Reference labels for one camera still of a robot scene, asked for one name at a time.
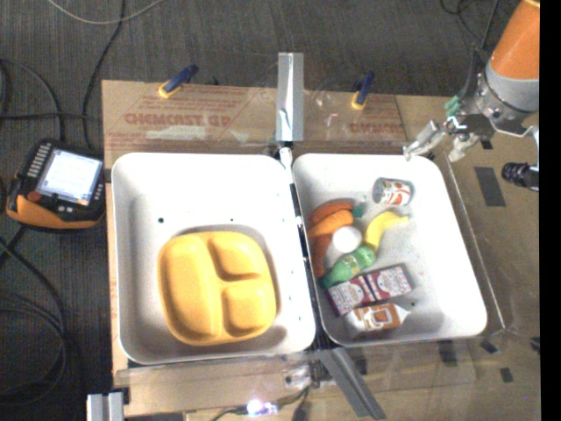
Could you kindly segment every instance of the white tray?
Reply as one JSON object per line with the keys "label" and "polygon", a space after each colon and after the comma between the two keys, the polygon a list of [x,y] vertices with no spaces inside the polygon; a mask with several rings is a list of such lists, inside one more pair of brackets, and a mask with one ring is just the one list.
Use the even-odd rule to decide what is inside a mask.
{"label": "white tray", "polygon": [[[295,209],[282,165],[267,156],[130,153],[112,169],[119,338],[141,364],[306,349],[316,334]],[[255,339],[189,346],[167,329],[156,258],[172,237],[230,229],[266,252],[277,296],[273,325]]]}
{"label": "white tray", "polygon": [[368,341],[352,340],[342,318],[336,318],[325,293],[316,286],[324,330],[343,346],[456,339],[475,336],[486,326],[486,308],[465,249],[444,179],[438,167],[423,157],[304,154],[295,160],[294,176],[302,215],[336,198],[352,198],[366,209],[359,220],[364,231],[376,215],[391,209],[375,204],[373,184],[379,177],[412,182],[409,205],[397,212],[409,215],[404,225],[384,233],[378,258],[368,269],[404,263],[413,290],[393,298],[410,313],[402,326],[379,332]]}

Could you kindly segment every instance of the soda can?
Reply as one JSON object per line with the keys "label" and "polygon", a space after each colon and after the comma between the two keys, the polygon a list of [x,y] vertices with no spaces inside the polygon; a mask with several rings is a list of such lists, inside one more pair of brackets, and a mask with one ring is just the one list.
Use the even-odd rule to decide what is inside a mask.
{"label": "soda can", "polygon": [[407,206],[412,194],[413,186],[407,181],[379,178],[374,183],[373,200],[375,203]]}

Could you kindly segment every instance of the green bottle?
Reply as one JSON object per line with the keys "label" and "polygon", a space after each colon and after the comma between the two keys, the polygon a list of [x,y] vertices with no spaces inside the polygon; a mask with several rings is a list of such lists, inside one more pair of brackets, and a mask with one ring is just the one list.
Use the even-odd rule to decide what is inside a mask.
{"label": "green bottle", "polygon": [[375,261],[376,253],[371,247],[368,245],[359,246],[352,253],[344,255],[335,262],[331,271],[321,279],[320,286],[323,289],[328,289],[341,282],[349,281],[362,270],[370,267]]}

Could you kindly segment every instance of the white cable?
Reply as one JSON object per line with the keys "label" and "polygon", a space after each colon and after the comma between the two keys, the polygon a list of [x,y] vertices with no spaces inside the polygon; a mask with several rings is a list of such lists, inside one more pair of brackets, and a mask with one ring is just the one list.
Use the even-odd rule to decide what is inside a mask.
{"label": "white cable", "polygon": [[62,6],[57,4],[54,0],[47,0],[47,2],[49,2],[52,6],[54,6],[59,11],[64,12],[67,16],[70,16],[71,18],[75,18],[76,20],[79,20],[80,22],[83,22],[85,24],[92,24],[92,25],[112,25],[112,24],[118,24],[119,22],[125,22],[127,20],[131,20],[132,18],[135,18],[135,17],[139,16],[140,14],[143,14],[143,13],[147,12],[148,10],[153,8],[154,6],[156,6],[158,4],[161,4],[163,2],[166,2],[166,1],[167,0],[156,0],[155,2],[149,4],[148,6],[143,8],[142,10],[137,11],[137,12],[131,14],[130,16],[125,17],[125,18],[118,18],[118,19],[115,19],[115,20],[96,21],[96,20],[87,20],[86,18],[78,17],[75,14],[73,14],[72,12],[70,12],[68,10],[65,10]]}

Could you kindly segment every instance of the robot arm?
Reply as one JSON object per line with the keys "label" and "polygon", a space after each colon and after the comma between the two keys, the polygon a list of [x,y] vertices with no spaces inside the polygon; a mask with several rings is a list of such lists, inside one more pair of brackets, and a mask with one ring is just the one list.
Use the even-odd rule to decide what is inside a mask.
{"label": "robot arm", "polygon": [[[406,159],[432,150],[453,136],[451,161],[478,141],[490,140],[495,132],[526,137],[532,135],[539,154],[539,126],[522,123],[539,111],[540,2],[521,0],[508,21],[499,43],[477,75],[476,90],[453,97],[445,105],[446,121],[431,120],[415,141],[403,147]],[[508,163],[502,171],[507,181],[539,190],[539,156],[536,165]]]}

